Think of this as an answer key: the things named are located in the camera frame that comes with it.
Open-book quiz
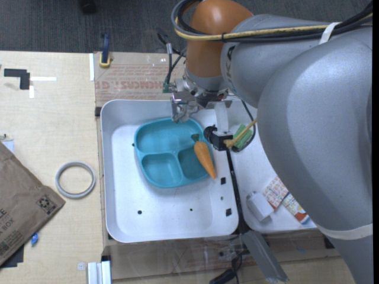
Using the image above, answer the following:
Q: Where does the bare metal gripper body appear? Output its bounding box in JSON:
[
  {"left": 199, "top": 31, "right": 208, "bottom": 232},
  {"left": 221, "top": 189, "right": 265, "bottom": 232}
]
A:
[{"left": 171, "top": 77, "right": 229, "bottom": 109}]

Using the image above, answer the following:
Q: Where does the blue divided plate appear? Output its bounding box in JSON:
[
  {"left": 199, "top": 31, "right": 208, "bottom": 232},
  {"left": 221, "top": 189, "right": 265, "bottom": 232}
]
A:
[{"left": 133, "top": 117, "right": 215, "bottom": 189}]

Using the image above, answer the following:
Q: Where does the orange carrot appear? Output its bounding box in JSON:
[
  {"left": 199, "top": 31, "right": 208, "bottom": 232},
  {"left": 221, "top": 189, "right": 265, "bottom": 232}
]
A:
[{"left": 191, "top": 133, "right": 217, "bottom": 180}]

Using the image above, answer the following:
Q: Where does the brown cardboard board red print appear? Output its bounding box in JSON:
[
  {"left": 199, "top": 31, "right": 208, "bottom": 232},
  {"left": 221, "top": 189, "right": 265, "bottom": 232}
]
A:
[{"left": 94, "top": 51, "right": 342, "bottom": 280}]

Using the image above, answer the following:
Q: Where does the green ridged toy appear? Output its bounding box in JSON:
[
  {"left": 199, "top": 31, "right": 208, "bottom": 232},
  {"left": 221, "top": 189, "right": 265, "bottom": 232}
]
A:
[{"left": 232, "top": 124, "right": 253, "bottom": 148}]

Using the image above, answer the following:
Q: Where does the thin black rod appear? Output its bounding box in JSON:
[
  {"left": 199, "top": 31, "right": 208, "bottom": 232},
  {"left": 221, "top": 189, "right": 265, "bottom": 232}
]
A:
[{"left": 225, "top": 148, "right": 249, "bottom": 234}]

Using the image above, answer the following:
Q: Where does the white plastic tray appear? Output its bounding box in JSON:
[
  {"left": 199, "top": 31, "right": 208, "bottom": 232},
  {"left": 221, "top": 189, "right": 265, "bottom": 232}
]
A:
[
  {"left": 99, "top": 99, "right": 240, "bottom": 244},
  {"left": 192, "top": 98, "right": 320, "bottom": 234}
]

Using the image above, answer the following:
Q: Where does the orange and white packet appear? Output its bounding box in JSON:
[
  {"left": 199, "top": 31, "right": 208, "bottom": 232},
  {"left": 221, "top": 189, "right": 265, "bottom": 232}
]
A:
[{"left": 262, "top": 176, "right": 290, "bottom": 210}]

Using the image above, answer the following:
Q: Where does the white plastic bottle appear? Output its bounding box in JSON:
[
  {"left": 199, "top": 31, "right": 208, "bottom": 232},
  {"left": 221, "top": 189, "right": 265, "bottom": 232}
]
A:
[{"left": 246, "top": 191, "right": 275, "bottom": 222}]

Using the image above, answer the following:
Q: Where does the white and orange carton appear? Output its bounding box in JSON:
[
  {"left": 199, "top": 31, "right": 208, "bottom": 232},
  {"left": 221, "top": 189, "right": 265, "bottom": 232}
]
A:
[{"left": 281, "top": 193, "right": 310, "bottom": 225}]

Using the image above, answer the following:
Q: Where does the brown paper bag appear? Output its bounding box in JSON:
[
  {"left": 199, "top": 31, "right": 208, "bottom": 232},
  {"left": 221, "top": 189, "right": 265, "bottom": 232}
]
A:
[{"left": 0, "top": 140, "right": 66, "bottom": 267}]

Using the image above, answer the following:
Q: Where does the black cylinder on white bracket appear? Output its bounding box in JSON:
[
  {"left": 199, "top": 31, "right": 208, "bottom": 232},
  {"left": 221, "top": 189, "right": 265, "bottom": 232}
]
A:
[{"left": 203, "top": 99, "right": 234, "bottom": 152}]

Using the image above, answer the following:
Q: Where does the white tape ring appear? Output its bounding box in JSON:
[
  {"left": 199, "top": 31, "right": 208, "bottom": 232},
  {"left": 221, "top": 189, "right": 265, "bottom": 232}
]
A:
[{"left": 54, "top": 161, "right": 97, "bottom": 200}]

